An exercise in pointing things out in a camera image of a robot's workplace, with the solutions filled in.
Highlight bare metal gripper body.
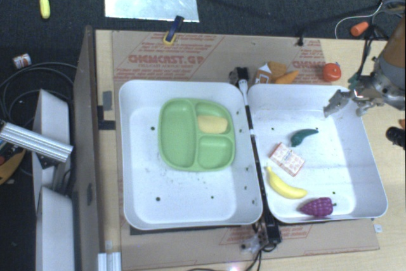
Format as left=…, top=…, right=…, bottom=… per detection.
left=350, top=75, right=406, bottom=111

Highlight red tomato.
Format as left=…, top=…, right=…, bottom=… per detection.
left=322, top=62, right=343, bottom=83

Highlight dark green pepper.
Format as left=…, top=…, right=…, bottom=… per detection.
left=290, top=128, right=320, bottom=148

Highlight white plastic tray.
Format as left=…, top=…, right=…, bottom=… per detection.
left=118, top=79, right=265, bottom=231
left=246, top=83, right=390, bottom=224

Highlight short orange carrot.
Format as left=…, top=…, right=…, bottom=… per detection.
left=350, top=21, right=370, bottom=37

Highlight red and white carton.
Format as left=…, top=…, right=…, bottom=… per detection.
left=268, top=142, right=306, bottom=178

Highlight brown and white carton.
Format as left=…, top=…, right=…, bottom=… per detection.
left=253, top=63, right=277, bottom=86

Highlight thin black and white rod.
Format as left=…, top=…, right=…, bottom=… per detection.
left=239, top=79, right=274, bottom=232

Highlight yellow banana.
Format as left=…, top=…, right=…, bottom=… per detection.
left=265, top=165, right=308, bottom=200

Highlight purple grapes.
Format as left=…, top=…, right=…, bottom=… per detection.
left=299, top=197, right=337, bottom=219

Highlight yellow bread roll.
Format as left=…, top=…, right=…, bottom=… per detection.
left=197, top=114, right=229, bottom=134

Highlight green divided plate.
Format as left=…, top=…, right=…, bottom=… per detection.
left=157, top=97, right=237, bottom=173

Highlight brown cardboard board, red print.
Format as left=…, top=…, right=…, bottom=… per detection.
left=111, top=30, right=381, bottom=271

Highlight yellow oblong toy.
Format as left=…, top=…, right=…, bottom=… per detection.
left=39, top=0, right=51, bottom=20

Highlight small orange and white can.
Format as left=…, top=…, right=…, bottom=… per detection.
left=12, top=53, right=33, bottom=70

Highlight black block with thin wires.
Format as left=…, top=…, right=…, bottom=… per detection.
left=228, top=66, right=251, bottom=85
left=264, top=218, right=283, bottom=246

